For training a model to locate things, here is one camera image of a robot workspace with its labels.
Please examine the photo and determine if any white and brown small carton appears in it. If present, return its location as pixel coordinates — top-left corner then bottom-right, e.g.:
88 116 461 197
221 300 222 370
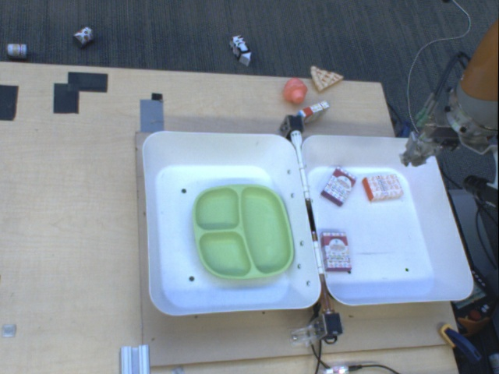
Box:
73 26 95 49

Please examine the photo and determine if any green divided plate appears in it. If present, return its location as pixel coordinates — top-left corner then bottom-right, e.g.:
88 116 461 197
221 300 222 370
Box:
192 184 296 281

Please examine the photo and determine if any black and white carton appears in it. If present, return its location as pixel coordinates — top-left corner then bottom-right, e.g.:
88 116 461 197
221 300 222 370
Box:
228 34 253 68

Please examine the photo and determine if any black block with wires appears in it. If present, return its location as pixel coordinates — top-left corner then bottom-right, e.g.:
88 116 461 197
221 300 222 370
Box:
278 114 306 138
320 311 345 344

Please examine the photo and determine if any orange and white carton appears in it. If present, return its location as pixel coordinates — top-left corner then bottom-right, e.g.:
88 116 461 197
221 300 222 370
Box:
361 173 405 203

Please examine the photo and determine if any maroon and white carton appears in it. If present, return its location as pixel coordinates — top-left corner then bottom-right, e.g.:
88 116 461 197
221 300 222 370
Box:
320 166 358 207
320 231 353 273

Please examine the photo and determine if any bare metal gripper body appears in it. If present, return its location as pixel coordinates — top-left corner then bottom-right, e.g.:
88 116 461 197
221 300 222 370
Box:
419 109 499 155

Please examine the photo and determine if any pink toy food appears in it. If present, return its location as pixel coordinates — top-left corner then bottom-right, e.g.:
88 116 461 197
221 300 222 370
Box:
282 76 310 104

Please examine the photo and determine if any black cylinder on white bracket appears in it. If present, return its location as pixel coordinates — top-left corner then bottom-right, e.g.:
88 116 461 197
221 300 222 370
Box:
462 144 499 196

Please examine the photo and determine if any small white can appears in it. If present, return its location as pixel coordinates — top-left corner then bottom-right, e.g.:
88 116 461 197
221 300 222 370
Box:
5 43 29 60

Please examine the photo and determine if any tan pizza slice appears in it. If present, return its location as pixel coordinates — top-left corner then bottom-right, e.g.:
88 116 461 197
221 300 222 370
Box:
310 65 345 94

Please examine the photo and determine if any red and white carton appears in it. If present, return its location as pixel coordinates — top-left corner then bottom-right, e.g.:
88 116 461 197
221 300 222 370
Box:
297 100 331 124

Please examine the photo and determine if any thin black and white rod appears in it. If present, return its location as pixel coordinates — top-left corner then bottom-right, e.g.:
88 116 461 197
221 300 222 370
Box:
289 129 335 319

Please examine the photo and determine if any white plastic tray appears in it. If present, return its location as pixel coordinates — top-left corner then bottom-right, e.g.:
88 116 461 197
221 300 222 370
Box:
301 134 475 307
141 130 323 317

